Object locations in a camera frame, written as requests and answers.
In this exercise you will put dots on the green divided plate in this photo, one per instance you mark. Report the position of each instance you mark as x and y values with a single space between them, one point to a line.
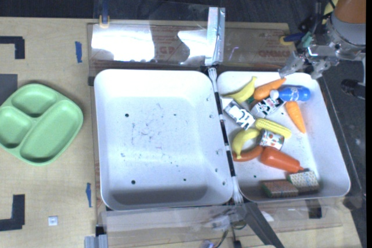
46 127

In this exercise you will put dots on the yellow corn cob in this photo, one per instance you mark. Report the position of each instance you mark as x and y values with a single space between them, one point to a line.
274 127

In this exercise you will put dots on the yellow banana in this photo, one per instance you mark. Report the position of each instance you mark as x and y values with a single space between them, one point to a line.
241 139
244 93

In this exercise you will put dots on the orange squeeze bottle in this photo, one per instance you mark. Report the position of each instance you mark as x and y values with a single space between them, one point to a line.
279 159

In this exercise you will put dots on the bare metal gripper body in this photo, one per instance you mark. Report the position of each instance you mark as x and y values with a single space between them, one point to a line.
325 53

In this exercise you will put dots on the white plastic tray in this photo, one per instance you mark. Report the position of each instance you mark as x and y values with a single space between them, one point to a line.
319 148
162 139

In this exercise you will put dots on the cow print carton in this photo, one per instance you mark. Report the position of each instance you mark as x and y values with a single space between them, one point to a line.
239 116
266 107

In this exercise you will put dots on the white can strawberry print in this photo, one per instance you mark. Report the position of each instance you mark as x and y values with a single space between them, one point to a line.
271 140

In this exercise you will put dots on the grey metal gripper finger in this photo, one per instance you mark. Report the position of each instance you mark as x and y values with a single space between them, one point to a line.
319 69
291 65

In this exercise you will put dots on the orange sausage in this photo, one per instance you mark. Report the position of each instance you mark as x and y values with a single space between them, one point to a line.
250 154

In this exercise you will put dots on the orange carrot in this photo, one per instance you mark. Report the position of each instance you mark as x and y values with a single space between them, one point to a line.
267 89
296 116

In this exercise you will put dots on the blue bottle white cap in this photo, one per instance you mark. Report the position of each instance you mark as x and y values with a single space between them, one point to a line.
295 93

